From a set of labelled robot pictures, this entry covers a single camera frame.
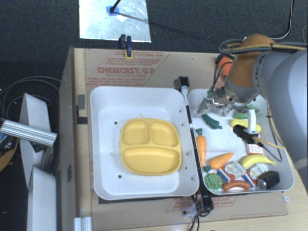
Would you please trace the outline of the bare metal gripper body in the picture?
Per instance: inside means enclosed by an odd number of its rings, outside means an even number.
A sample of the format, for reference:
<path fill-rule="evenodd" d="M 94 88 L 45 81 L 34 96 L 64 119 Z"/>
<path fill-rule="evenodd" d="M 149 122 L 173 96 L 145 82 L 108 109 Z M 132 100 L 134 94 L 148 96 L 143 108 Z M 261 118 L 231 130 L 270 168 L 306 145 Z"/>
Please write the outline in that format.
<path fill-rule="evenodd" d="M 208 94 L 208 99 L 213 106 L 230 106 L 235 110 L 243 110 L 247 108 L 247 105 L 255 100 L 254 93 L 242 92 L 242 97 L 236 94 L 229 88 L 215 89 Z"/>

